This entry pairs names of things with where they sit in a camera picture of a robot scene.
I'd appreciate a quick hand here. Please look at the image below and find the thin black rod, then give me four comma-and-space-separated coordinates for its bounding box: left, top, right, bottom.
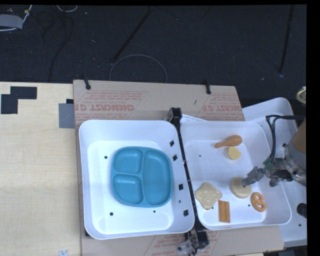
172, 116, 205, 241

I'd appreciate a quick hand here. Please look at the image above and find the cream round toy disc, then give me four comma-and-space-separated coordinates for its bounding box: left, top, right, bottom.
229, 176, 253, 199

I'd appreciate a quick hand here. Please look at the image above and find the orange toy wafer biscuit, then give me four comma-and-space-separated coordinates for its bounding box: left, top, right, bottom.
217, 199, 231, 224

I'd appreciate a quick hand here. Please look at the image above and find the black cylinder on white bracket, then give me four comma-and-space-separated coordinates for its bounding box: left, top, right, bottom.
296, 202, 307, 219

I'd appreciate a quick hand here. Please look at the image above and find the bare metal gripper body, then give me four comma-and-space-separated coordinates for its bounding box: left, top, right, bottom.
263, 157, 307, 187

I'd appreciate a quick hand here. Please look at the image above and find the cream toy bread slice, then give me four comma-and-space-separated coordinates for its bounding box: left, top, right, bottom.
194, 181, 223, 211

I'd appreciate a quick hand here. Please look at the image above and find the black block with thin wires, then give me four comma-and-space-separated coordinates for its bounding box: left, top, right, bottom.
166, 107, 183, 124
195, 230, 210, 250

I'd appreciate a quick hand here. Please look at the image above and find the brown cardboard board red print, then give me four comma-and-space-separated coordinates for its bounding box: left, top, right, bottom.
72, 79, 286, 256

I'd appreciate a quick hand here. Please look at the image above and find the white plastic tray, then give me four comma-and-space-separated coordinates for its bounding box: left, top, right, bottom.
78, 119, 196, 241
179, 119, 293, 232

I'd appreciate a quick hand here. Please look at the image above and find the tan toy chicken drumstick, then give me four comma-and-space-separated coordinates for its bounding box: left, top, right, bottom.
214, 134, 243, 149

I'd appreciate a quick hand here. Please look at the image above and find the yellow toy chip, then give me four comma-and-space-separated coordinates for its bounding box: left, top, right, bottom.
227, 146, 243, 161

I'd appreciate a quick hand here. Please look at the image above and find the orange toy pretzel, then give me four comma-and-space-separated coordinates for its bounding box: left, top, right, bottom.
250, 191, 267, 213

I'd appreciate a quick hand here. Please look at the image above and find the white paper sheet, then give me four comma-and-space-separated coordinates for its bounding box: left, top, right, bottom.
181, 114, 208, 123

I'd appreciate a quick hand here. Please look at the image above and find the blue divided plate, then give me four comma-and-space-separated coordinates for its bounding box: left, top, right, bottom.
110, 146, 174, 208

